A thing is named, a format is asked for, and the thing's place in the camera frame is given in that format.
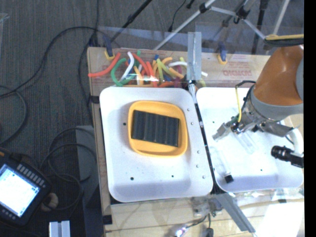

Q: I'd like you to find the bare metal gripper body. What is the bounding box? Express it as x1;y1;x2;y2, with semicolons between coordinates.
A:
231;100;300;138

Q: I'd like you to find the clear plastic bottle black cap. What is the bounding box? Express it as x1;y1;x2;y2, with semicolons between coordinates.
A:
209;147;235;184

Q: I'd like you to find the white plastic tray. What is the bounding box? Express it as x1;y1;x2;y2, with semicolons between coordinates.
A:
99;86;214;203
196;87;304;194

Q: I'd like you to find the black ribbed rectangular block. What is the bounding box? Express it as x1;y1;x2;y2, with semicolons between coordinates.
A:
130;110;181;148

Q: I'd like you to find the yellow plate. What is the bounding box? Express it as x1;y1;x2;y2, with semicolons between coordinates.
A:
127;100;189;158

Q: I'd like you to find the yellow foam tube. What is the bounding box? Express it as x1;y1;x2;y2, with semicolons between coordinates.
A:
156;58;185;80

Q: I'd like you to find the green foam tube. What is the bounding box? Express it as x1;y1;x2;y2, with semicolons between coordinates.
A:
110;58;135;87

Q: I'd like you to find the silver tripod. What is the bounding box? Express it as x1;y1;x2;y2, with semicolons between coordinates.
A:
153;0;304;51

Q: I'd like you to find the long red foam tube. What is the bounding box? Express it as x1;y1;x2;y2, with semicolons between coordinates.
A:
87;52;122;78

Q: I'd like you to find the black stand pole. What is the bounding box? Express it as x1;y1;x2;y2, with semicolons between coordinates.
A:
108;0;169;44

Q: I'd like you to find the black cylinder on white bracket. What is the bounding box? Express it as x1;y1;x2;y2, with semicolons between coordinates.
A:
271;127;304;169

